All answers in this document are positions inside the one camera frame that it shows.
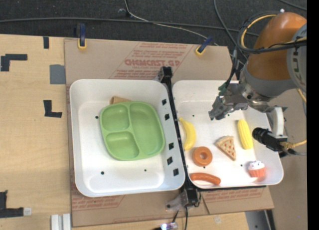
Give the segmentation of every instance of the yellow corn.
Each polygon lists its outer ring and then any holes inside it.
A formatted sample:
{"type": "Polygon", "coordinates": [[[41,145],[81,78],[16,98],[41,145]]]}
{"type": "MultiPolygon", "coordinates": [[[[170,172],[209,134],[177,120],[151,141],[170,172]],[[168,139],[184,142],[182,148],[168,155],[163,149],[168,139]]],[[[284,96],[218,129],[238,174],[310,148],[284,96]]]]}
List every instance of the yellow corn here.
{"type": "Polygon", "coordinates": [[[241,144],[244,149],[251,149],[253,148],[253,138],[250,134],[250,130],[246,120],[240,119],[237,124],[239,137],[241,144]]]}

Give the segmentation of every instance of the blue clamp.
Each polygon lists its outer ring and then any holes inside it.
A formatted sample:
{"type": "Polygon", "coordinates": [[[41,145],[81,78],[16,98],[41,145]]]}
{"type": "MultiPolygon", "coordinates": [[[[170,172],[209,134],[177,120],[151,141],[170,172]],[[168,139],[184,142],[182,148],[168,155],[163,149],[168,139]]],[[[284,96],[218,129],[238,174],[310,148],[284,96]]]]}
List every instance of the blue clamp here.
{"type": "Polygon", "coordinates": [[[201,56],[205,52],[205,48],[211,43],[213,38],[209,36],[202,45],[200,45],[198,48],[195,50],[195,54],[198,56],[201,56]]]}
{"type": "Polygon", "coordinates": [[[85,41],[85,24],[80,23],[80,38],[78,39],[78,48],[84,50],[86,48],[86,41],[85,41]]]}

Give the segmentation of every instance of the metal bracket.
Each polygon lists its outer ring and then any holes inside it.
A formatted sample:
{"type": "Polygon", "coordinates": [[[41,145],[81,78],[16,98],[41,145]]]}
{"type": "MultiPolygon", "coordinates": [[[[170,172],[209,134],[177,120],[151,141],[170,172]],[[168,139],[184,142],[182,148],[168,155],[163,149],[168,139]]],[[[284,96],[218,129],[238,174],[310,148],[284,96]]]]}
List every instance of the metal bracket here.
{"type": "Polygon", "coordinates": [[[188,204],[187,191],[184,189],[177,197],[165,203],[167,210],[178,211],[180,208],[188,204]]]}
{"type": "Polygon", "coordinates": [[[51,215],[50,230],[71,230],[70,213],[63,215],[51,215]]]}

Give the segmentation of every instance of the toy banana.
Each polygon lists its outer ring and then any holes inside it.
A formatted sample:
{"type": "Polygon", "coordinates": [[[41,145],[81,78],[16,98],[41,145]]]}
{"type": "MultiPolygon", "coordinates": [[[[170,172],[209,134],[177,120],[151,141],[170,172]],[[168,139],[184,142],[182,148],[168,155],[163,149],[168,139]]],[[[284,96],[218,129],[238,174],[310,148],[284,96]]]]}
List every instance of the toy banana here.
{"type": "Polygon", "coordinates": [[[196,131],[192,123],[184,120],[183,118],[179,118],[179,121],[183,124],[185,133],[186,133],[186,139],[184,142],[184,149],[189,150],[192,148],[192,146],[195,144],[196,140],[196,131]]]}
{"type": "Polygon", "coordinates": [[[253,138],[250,134],[249,127],[247,122],[244,119],[240,119],[237,124],[239,137],[241,144],[243,145],[244,149],[251,149],[253,148],[253,138]]]}

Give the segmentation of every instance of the yellow cable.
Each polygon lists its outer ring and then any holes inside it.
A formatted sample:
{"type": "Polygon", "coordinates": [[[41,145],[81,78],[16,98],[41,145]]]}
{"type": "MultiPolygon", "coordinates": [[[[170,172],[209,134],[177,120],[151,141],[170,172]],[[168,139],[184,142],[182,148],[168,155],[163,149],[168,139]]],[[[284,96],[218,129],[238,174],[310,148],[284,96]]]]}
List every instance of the yellow cable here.
{"type": "Polygon", "coordinates": [[[262,19],[264,19],[264,18],[268,18],[268,17],[272,17],[272,16],[276,16],[276,14],[268,14],[268,15],[264,15],[264,16],[262,16],[262,17],[259,17],[259,18],[255,19],[254,21],[252,21],[252,22],[245,28],[244,32],[242,33],[242,35],[241,35],[241,37],[240,37],[240,43],[241,43],[241,46],[242,46],[243,48],[247,48],[247,47],[245,46],[245,43],[244,43],[244,36],[245,36],[246,32],[248,31],[248,29],[249,29],[253,24],[255,24],[256,22],[258,22],[258,21],[260,21],[260,20],[262,20],[262,19]]]}
{"type": "Polygon", "coordinates": [[[306,97],[303,95],[303,92],[297,88],[297,92],[299,93],[300,97],[302,98],[302,100],[307,104],[307,99],[306,97]]]}
{"type": "MultiPolygon", "coordinates": [[[[302,100],[307,103],[307,99],[306,97],[303,95],[303,92],[297,88],[296,89],[297,92],[299,93],[300,97],[302,98],[302,100]]],[[[295,148],[297,146],[300,146],[300,145],[303,145],[307,143],[307,139],[305,138],[303,141],[300,141],[300,142],[288,142],[288,141],[282,141],[280,142],[280,145],[284,146],[285,149],[289,149],[289,148],[295,148]]]]}

